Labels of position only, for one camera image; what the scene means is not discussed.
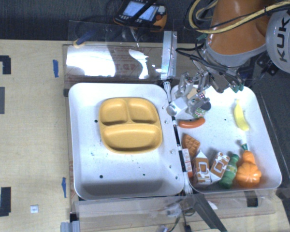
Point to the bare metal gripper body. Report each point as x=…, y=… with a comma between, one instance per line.
x=220, y=80

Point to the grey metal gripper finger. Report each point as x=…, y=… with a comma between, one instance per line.
x=203, y=81
x=184, y=84

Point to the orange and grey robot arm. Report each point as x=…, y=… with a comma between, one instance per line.
x=236, y=20

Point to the white bottle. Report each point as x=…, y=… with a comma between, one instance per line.
x=177, y=106

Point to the green labelled can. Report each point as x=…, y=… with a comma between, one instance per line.
x=199, y=112

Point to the orange toy sausage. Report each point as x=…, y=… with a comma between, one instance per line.
x=192, y=123

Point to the yellow banana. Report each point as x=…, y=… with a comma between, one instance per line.
x=240, y=118

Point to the thin black and white rod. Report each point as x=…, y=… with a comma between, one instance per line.
x=176, y=129

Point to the white plastic tray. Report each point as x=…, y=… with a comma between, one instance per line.
x=220, y=134
x=125, y=173

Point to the brown toy waffle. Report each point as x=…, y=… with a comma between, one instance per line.
x=190, y=144

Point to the yellow divided plate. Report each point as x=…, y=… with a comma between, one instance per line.
x=130, y=134

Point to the small red and white packet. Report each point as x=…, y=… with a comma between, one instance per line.
x=188, y=162

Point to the orange carrot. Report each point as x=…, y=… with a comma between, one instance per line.
x=249, y=156

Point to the orange and white carton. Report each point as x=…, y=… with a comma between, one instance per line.
x=202, y=169

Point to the brown and white carton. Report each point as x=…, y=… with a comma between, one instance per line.
x=218, y=167

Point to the green plastic bottle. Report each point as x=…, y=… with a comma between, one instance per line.
x=229, y=173

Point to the orange toy pumpkin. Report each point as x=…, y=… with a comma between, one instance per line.
x=248, y=175

